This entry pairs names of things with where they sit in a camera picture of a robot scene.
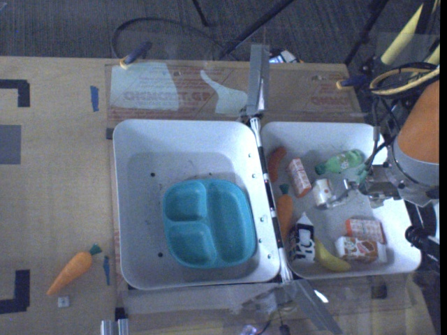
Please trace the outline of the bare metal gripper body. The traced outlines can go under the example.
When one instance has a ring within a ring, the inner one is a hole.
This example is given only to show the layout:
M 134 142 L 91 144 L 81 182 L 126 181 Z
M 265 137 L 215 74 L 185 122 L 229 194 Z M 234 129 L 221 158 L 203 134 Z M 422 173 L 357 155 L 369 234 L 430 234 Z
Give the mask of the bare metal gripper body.
M 367 196 L 371 208 L 382 207 L 386 200 L 401 200 L 395 185 L 388 179 L 388 167 L 373 165 L 360 183 L 360 192 Z

